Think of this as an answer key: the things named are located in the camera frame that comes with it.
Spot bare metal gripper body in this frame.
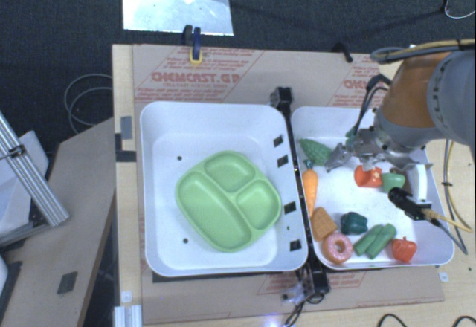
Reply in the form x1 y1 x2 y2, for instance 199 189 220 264
350 127 434 170

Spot green bumpy toy vegetable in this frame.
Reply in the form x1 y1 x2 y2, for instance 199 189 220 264
298 137 333 167

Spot light green bell pepper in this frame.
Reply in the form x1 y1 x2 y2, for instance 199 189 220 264
381 171 407 194

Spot orange carrot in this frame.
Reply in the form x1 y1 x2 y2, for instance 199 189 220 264
301 159 320 218

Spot white plastic tray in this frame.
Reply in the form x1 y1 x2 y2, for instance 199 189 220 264
291 106 456 271
139 100 310 278

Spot thin black rod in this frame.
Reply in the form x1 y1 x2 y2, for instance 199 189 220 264
282 102 318 274

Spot dark green bell pepper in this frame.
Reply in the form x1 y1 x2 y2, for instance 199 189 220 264
339 211 370 236

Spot orange waffle biscuit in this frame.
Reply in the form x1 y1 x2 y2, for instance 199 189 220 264
309 207 339 242

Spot green toy bean pods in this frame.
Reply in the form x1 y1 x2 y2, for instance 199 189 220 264
353 222 398 260

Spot red bell pepper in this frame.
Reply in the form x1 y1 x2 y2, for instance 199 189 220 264
390 236 419 264

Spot pink doughnut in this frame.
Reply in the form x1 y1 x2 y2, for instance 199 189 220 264
322 232 354 265

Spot green divided plate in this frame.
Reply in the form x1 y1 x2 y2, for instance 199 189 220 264
174 150 283 253

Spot brown cardboard board, red print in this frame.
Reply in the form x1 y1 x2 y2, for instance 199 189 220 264
132 44 446 325

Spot black cylinder on white bracket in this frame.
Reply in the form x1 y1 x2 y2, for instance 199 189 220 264
387 163 434 223

